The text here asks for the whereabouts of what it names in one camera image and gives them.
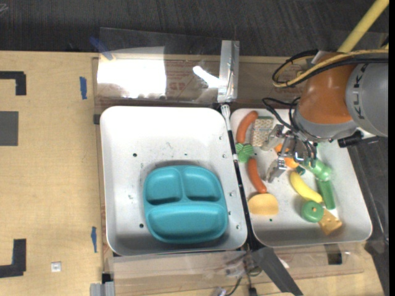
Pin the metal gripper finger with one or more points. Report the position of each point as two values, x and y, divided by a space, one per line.
279 166
273 136

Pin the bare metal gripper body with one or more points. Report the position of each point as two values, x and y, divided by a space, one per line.
297 148

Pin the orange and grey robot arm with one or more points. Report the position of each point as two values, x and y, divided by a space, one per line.
330 100

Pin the orange carrot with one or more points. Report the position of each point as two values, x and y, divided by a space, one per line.
290 162

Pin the beige biscuit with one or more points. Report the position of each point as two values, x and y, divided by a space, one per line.
261 131

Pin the orange sausage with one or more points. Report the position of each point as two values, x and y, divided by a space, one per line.
256 176
245 125

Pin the light green toy vegetable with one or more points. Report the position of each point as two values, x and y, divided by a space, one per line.
321 168

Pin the yellow banana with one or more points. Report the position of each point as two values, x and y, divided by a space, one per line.
304 187

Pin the green broccoli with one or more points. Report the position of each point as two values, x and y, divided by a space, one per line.
244 152

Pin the yellow bread slice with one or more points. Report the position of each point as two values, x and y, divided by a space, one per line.
262 204

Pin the dark green cucumber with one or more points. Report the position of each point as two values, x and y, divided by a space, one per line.
327 194

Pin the green doughnut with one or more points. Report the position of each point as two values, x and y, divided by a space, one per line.
308 214

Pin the yellow cheese wedge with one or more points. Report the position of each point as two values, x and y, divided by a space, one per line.
330 224

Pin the white plastic tray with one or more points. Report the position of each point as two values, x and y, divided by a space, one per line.
172 134
339 220

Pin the blue divided plate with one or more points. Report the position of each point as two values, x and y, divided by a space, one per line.
185 205

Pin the small white square block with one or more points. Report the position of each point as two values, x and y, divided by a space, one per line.
55 266

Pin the black cylinder on white bracket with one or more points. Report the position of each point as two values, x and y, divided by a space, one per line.
350 140

